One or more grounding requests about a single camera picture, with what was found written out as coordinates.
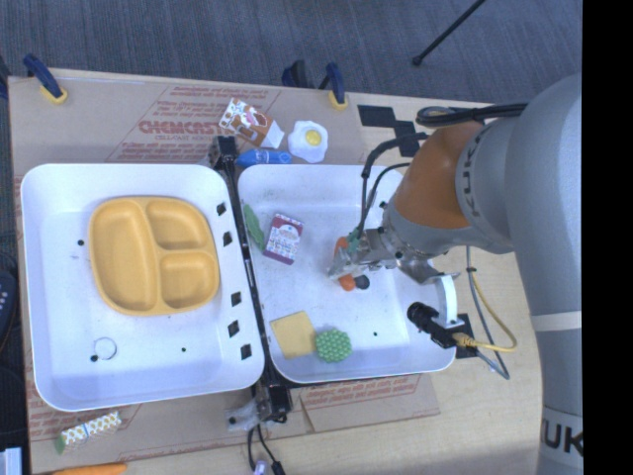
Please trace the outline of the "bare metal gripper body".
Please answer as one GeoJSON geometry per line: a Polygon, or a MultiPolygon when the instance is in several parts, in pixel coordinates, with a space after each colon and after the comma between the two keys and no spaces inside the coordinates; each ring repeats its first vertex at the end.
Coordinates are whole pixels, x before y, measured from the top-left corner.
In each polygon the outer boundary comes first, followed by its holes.
{"type": "Polygon", "coordinates": [[[430,263],[436,256],[458,245],[461,230],[427,226],[367,230],[354,249],[345,249],[352,261],[367,261],[370,268],[397,268],[419,284],[442,276],[430,263]]]}

